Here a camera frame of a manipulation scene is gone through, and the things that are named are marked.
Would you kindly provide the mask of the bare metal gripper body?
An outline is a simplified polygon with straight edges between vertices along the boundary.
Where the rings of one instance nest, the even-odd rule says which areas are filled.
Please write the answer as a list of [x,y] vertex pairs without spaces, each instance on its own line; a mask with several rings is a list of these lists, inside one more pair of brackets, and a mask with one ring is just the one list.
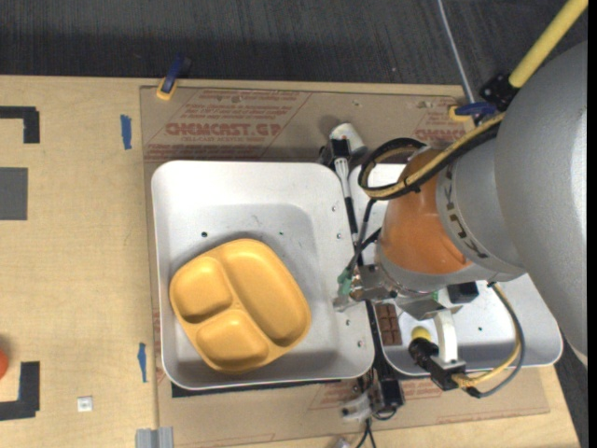
[[379,266],[369,264],[355,268],[349,293],[353,301],[393,300],[397,295],[397,286],[385,276]]

